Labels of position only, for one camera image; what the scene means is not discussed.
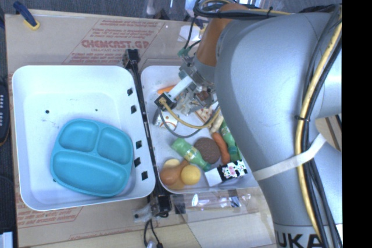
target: egg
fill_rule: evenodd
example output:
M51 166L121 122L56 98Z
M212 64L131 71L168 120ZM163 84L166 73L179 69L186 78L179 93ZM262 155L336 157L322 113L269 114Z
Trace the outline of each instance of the egg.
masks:
M195 185L201 178L200 169L197 166L189 164L182 169L181 180L186 185Z

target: white strap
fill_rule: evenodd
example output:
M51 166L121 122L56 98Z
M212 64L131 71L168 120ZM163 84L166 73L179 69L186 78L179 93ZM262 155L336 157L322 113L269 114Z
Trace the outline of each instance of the white strap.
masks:
M252 174L255 177L256 181L260 181L300 166L301 164L314 158L315 154L318 153L318 151L326 141L327 140L322 136L322 134L318 134L310 148L305 152L292 156L291 158L283 160L270 167L262 168L261 170L255 171Z

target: blue plate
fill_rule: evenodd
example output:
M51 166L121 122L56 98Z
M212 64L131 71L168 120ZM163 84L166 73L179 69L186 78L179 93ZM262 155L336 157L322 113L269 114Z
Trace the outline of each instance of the blue plate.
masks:
M66 123L58 133L51 173L69 189L111 197L127 185L132 163L133 143L125 132L80 118Z

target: black hole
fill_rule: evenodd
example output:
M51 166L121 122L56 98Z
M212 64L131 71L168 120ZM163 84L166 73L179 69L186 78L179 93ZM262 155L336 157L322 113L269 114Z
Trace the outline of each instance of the black hole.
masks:
M141 159L138 157L134 160L134 166L138 166L139 164L141 164Z
M146 171L144 171L144 172L142 172L142 181L143 180L146 180L147 178L148 178L148 176L147 176L147 172Z

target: white plastic tray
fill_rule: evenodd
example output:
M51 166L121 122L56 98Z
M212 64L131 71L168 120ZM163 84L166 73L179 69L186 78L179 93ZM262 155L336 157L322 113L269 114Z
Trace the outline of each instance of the white plastic tray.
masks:
M63 209L149 195L155 187L146 133L132 75L119 66L23 66L12 77L20 194L31 209ZM51 152L59 130L76 118L126 132L136 166L126 188L96 197L53 181Z
M144 98L146 104L146 112L149 119L150 135L152 144L155 152L156 165L158 172L163 168L164 163L171 158L176 158L181 161L183 159L176 151L171 148L171 144L177 139L176 136L171 134L166 128L158 127L152 124L153 116L156 112L157 106L154 101L158 98L158 90L177 84L180 81L178 76L179 66L149 66L142 71L141 81L144 89ZM180 118L184 121L193 125L202 125L201 120L195 115L195 113L185 116L181 113ZM178 126L174 132L179 135L189 135L195 130L178 123ZM209 137L210 133L207 128L200 130L196 135L185 139L188 143L194 144L197 139L201 137ZM197 193L197 192L208 192L218 190L230 190L230 189L241 189L248 187L258 186L258 183L251 174L251 170L248 167L247 162L244 159L244 163L247 166L248 175L244 175L241 178L233 179L218 186L210 187L208 182L203 175L201 175L200 181L195 185L186 185L182 190L169 189L163 184L164 188L171 193ZM212 168L217 167L220 164L220 160L217 163L212 164Z

